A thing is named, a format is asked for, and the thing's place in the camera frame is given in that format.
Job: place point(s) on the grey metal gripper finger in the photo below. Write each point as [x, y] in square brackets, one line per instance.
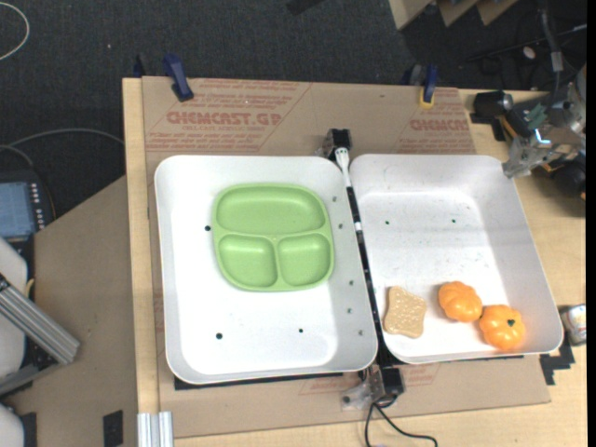
[516, 166]
[525, 143]

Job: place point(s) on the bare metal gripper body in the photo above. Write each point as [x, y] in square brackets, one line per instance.
[561, 133]

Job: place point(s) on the white plastic tray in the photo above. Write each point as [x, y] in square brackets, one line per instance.
[261, 338]
[433, 249]

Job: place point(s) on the orange toy pumpkin green stem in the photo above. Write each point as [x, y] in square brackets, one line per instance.
[502, 329]

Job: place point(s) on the thin black and white rod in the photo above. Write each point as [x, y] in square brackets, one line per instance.
[357, 221]

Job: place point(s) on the small silver can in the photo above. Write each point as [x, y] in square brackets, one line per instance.
[575, 324]

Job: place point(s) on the beige toy biscuit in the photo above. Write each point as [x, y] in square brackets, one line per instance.
[404, 314]

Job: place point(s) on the brown cardboard board red print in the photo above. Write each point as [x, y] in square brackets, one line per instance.
[288, 110]

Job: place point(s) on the green divided plate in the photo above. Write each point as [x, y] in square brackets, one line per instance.
[272, 212]

